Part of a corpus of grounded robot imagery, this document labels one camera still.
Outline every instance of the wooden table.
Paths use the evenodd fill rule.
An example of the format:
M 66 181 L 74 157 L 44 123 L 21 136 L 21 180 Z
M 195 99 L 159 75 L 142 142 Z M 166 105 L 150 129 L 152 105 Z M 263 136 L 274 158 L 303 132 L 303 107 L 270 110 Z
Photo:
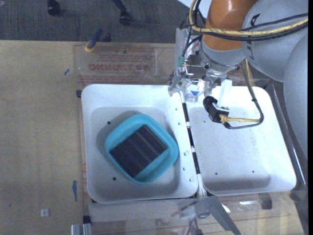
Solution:
M 70 234 L 72 224 L 83 222 L 80 99 L 73 56 L 74 46 L 84 44 L 0 41 L 0 234 Z M 145 46 L 166 49 L 164 60 L 172 62 L 174 45 Z M 248 213 L 243 218 L 241 212 L 234 221 L 247 234 L 303 234 L 294 204 L 282 203 L 281 215 Z M 41 217 L 41 209 L 48 209 L 48 216 Z M 119 224 L 115 227 L 122 232 L 125 226 Z M 229 234 L 212 221 L 202 229 Z M 150 234 L 169 233 L 165 227 Z

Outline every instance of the black sponge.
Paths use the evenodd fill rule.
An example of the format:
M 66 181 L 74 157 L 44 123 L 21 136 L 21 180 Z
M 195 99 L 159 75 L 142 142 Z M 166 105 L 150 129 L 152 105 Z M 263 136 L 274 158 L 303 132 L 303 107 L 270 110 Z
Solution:
M 166 149 L 167 146 L 154 132 L 143 125 L 112 149 L 110 154 L 134 178 Z

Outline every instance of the gray carpet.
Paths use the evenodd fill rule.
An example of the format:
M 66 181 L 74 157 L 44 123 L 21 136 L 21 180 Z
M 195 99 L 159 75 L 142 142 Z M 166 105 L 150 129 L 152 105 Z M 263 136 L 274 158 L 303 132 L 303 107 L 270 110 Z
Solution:
M 46 0 L 0 0 L 0 40 L 88 41 L 98 29 L 114 42 L 174 43 L 188 8 L 177 0 L 122 0 L 135 23 L 123 26 L 111 0 L 57 0 L 60 16 Z

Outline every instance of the blue bowl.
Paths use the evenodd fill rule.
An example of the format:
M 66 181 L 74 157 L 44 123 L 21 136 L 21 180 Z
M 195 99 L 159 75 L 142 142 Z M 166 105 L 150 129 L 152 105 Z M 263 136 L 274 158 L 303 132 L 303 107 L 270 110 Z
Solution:
M 146 125 L 167 146 L 167 148 L 135 177 L 132 177 L 115 160 L 115 158 L 110 154 L 110 151 L 129 138 L 143 125 Z M 114 164 L 130 180 L 142 185 L 149 184 L 159 178 L 171 165 L 173 165 L 179 156 L 179 148 L 176 141 L 154 119 L 143 114 L 134 115 L 118 125 L 107 136 L 104 146 L 106 154 L 110 157 Z

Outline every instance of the white tray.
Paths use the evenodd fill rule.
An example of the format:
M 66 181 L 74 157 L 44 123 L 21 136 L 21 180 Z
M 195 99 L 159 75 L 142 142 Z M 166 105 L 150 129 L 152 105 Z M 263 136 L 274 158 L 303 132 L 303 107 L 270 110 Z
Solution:
M 170 97 L 167 86 L 94 84 L 83 89 L 82 107 L 87 189 L 93 200 L 111 203 L 185 198 L 196 193 L 198 181 L 179 94 Z M 179 145 L 174 165 L 148 185 L 130 181 L 104 151 L 106 136 L 138 113 L 152 117 Z
M 258 126 L 229 130 L 208 118 L 200 96 L 187 103 L 192 136 L 204 186 L 214 195 L 289 191 L 296 175 L 268 93 L 253 87 L 264 113 Z M 219 100 L 221 88 L 212 96 Z M 227 102 L 229 117 L 259 118 L 247 87 L 232 87 Z M 231 125 L 251 123 L 229 122 Z
M 265 119 L 247 129 L 228 130 L 213 123 L 202 105 L 203 95 L 197 103 L 187 103 L 204 186 L 214 195 L 288 191 L 296 184 L 270 97 L 261 88 L 254 90 Z M 216 87 L 212 95 L 219 99 L 219 94 L 220 87 Z M 232 87 L 227 105 L 230 117 L 259 117 L 246 87 Z M 82 106 L 87 188 L 92 199 L 111 203 L 185 198 L 196 193 L 198 181 L 178 93 L 170 97 L 167 86 L 158 85 L 89 85 L 82 92 Z M 148 185 L 130 181 L 104 151 L 106 136 L 137 113 L 151 116 L 179 145 L 178 160 Z

